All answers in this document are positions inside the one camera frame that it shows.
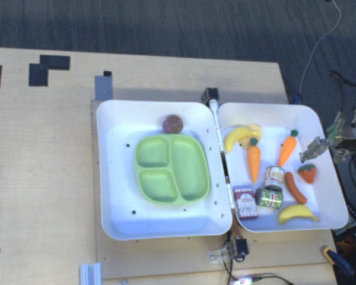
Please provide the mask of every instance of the blue tool handle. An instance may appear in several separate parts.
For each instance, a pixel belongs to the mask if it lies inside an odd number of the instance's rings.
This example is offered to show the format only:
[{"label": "blue tool handle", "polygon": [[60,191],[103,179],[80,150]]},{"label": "blue tool handle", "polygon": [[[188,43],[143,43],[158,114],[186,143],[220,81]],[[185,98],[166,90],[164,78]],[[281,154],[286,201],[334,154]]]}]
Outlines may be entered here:
[{"label": "blue tool handle", "polygon": [[355,274],[354,269],[345,259],[343,259],[343,257],[332,250],[328,250],[327,254],[330,259],[334,261],[335,265],[341,269],[346,277],[352,277]]}]

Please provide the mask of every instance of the yellow banana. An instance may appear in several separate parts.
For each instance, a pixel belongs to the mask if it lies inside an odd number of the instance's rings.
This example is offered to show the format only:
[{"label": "yellow banana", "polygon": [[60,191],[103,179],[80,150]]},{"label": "yellow banana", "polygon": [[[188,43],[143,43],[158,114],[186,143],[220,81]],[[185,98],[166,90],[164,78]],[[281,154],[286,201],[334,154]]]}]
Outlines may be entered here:
[{"label": "yellow banana", "polygon": [[318,221],[318,217],[305,205],[291,205],[282,209],[278,214],[278,223],[283,224],[294,217],[306,217]]},{"label": "yellow banana", "polygon": [[227,134],[224,139],[224,149],[225,152],[231,151],[235,142],[244,137],[255,137],[257,135],[256,131],[248,129],[246,126],[239,126],[236,129],[233,129]]},{"label": "yellow banana", "polygon": [[[256,136],[254,136],[255,139],[257,139],[257,141],[261,140],[261,136],[262,136],[262,132],[259,126],[253,124],[253,125],[249,125],[247,126],[247,129],[250,129],[252,131],[256,131],[257,134]],[[251,146],[250,143],[250,137],[242,137],[239,139],[239,144],[243,146],[243,148],[245,148],[246,150],[248,150]]]}]

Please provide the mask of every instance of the toy sausage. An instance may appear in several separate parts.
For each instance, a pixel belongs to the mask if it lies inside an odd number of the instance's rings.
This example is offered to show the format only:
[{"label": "toy sausage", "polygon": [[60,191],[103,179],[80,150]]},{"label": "toy sausage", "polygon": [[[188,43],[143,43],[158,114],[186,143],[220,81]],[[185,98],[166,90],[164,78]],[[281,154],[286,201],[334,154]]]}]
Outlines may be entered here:
[{"label": "toy sausage", "polygon": [[302,205],[307,203],[307,198],[298,190],[297,185],[294,182],[293,174],[291,172],[286,172],[284,178],[286,187],[295,200]]}]

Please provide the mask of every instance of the white cable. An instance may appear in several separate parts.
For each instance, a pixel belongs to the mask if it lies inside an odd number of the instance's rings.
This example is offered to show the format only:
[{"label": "white cable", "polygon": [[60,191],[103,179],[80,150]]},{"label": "white cable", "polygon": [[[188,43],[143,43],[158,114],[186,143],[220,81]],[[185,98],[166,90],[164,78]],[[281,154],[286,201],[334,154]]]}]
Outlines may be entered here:
[{"label": "white cable", "polygon": [[342,12],[341,12],[341,10],[338,8],[338,6],[336,5],[335,1],[334,1],[334,0],[331,0],[331,1],[332,1],[332,3],[334,4],[334,6],[336,7],[336,9],[338,10],[338,12],[339,12],[338,21],[336,22],[335,26],[334,26],[332,29],[330,29],[326,34],[324,34],[324,35],[318,40],[318,42],[316,43],[316,45],[315,45],[313,51],[311,52],[310,59],[309,59],[307,65],[306,65],[306,67],[305,67],[305,69],[304,69],[304,72],[303,72],[303,75],[302,75],[301,84],[300,84],[300,86],[299,86],[299,95],[302,93],[302,84],[303,84],[303,80],[304,80],[304,75],[305,75],[305,73],[306,73],[306,71],[307,71],[307,68],[308,68],[309,65],[310,65],[311,59],[313,58],[313,55],[314,55],[314,53],[315,53],[316,48],[318,47],[319,43],[320,43],[326,36],[330,35],[330,34],[333,32],[333,30],[336,29],[336,27],[338,26],[338,24],[339,24],[339,22],[340,22],[340,19],[341,19],[341,17],[342,17]]}]

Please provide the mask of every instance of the light wood tabletop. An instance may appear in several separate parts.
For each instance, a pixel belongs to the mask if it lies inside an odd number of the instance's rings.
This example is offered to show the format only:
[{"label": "light wood tabletop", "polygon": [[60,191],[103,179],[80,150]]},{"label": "light wood tabletop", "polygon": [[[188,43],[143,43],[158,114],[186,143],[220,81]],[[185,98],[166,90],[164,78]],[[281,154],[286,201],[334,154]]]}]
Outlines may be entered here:
[{"label": "light wood tabletop", "polygon": [[[70,69],[49,70],[47,87],[30,87],[29,64],[40,63],[40,55],[70,56]],[[135,246],[104,234],[95,218],[94,77],[112,72],[115,99],[199,102],[206,87],[216,87],[220,104],[284,104],[278,64],[0,48],[0,66],[0,284],[79,284],[80,265],[95,262],[103,264],[103,284],[125,278],[129,285],[226,284],[223,267],[207,256],[224,237]],[[235,276],[336,284],[321,253],[335,248],[330,230],[242,233],[250,255],[235,265]],[[152,247],[158,252],[151,254]],[[105,252],[123,261],[100,258]]]}]

